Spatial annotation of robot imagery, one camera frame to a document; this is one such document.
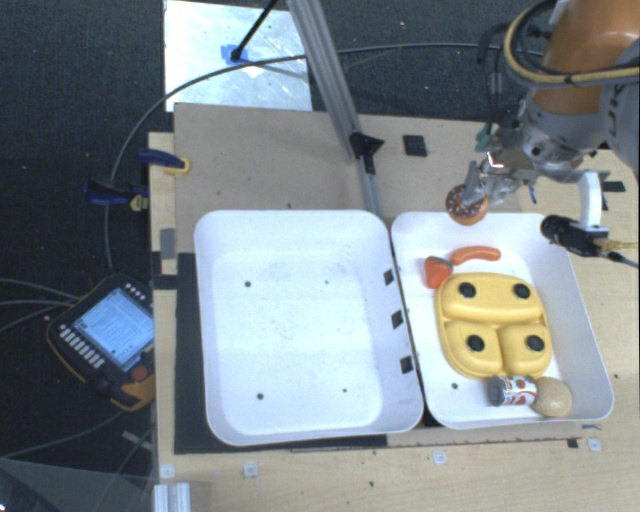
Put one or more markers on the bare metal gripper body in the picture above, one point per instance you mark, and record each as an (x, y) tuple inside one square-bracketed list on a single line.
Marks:
[(542, 155)]

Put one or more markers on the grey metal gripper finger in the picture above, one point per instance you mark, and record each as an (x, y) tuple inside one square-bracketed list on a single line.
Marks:
[(472, 186), (496, 195)]

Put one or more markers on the brown sprinkled doughnut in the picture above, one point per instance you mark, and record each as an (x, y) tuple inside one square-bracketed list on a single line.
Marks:
[(462, 212)]

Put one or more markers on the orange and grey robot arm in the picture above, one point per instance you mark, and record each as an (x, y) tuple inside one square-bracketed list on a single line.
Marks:
[(575, 55)]

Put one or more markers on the orange sausage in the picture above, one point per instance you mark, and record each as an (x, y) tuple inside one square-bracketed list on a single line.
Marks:
[(475, 254)]

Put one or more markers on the red strawberry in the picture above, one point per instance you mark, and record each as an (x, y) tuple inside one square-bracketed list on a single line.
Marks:
[(437, 272)]

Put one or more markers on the yellow divided plate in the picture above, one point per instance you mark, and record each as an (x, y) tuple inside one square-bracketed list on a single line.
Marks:
[(492, 305)]

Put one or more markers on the white plastic tray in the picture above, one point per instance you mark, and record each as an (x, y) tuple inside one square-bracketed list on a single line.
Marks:
[(565, 300), (300, 330)]

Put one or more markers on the brown cardboard board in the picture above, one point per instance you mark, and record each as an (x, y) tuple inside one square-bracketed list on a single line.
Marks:
[(280, 160)]

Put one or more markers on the white and red can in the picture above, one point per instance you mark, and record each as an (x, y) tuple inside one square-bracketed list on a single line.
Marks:
[(517, 391)]

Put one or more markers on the tan potato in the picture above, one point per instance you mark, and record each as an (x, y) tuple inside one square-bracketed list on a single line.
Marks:
[(552, 397)]

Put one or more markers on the black cylinder on white bracket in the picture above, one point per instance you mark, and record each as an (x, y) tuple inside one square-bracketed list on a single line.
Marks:
[(575, 232)]

